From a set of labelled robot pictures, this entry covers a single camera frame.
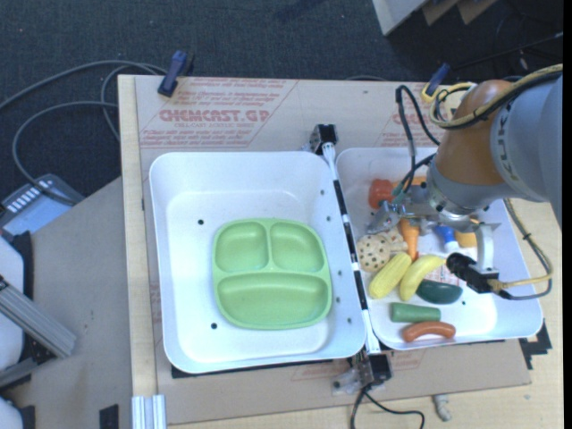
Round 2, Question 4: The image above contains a brown cardboard board red print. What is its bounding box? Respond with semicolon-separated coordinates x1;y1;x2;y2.
133;76;534;426

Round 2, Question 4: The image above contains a yellow banana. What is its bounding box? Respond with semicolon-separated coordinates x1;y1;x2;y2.
398;254;449;303

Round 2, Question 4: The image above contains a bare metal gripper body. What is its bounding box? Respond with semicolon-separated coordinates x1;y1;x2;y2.
393;184;483;234

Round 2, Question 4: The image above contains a black cylinder on white bracket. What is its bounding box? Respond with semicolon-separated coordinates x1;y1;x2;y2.
445;221;502;295

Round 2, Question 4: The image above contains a white packet with red print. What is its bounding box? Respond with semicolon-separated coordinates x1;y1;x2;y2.
433;264;463;287

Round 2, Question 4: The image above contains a yellow toy corn cob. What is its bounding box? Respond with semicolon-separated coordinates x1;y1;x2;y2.
367;250;413;300

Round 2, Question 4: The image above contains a red-orange toy pepper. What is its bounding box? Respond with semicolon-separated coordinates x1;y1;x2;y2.
367;178;400;210

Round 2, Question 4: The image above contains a blue and white bottle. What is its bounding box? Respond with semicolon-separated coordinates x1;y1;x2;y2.
433;223;459;250

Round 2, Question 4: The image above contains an orange toy carrot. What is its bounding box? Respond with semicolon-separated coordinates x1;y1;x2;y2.
398;217;422;262

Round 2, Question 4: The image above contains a thin black and white rod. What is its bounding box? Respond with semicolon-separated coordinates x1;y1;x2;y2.
322;142;382;355

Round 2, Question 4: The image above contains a white plastic tray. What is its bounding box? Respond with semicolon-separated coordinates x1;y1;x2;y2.
148;150;369;375
334;146;545;352

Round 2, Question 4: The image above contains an orange toy sausage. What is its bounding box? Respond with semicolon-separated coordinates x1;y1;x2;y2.
401;320;458;344

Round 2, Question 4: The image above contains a green toy cucumber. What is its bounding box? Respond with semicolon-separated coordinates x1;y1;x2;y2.
389;301;442;324

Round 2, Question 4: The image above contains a dark green toy avocado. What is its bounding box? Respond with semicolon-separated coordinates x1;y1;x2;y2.
415;279;465;306

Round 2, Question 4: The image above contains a beige dotted biscuit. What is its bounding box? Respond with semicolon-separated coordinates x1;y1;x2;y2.
356;233;391;273

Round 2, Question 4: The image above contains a green divided plate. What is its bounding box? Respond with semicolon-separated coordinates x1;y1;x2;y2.
211;217;334;332

